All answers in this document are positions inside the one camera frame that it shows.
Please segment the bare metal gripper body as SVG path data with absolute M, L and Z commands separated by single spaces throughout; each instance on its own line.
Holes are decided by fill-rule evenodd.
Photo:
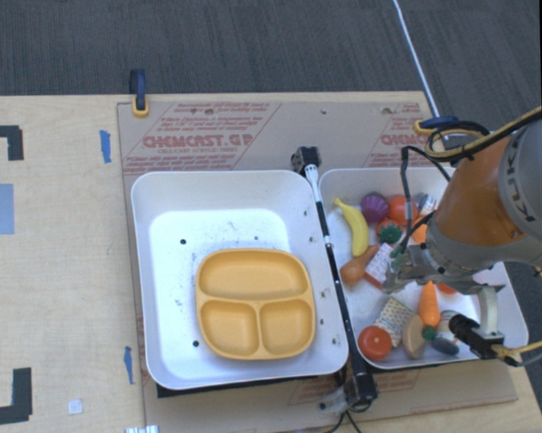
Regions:
M 389 254 L 390 270 L 400 272 L 410 283 L 419 285 L 428 281 L 445 283 L 459 288 L 458 283 L 467 280 L 467 273 L 441 250 L 427 244 L 404 248 L 397 245 Z

